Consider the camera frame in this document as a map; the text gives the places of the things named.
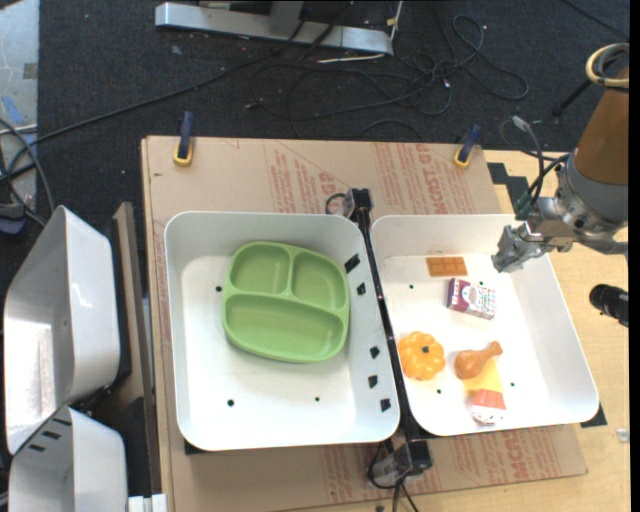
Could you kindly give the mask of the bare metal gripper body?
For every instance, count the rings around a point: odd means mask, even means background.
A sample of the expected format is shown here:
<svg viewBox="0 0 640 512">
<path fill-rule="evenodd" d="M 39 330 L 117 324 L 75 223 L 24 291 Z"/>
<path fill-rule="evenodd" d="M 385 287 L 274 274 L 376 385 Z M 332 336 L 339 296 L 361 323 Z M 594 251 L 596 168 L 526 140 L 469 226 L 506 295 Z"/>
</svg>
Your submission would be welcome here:
<svg viewBox="0 0 640 512">
<path fill-rule="evenodd" d="M 579 200 L 527 200 L 517 207 L 517 219 L 525 225 L 518 229 L 519 236 L 538 244 L 541 251 L 567 252 L 579 243 L 599 253 L 625 252 L 625 243 L 614 238 L 624 224 L 605 219 Z"/>
</svg>

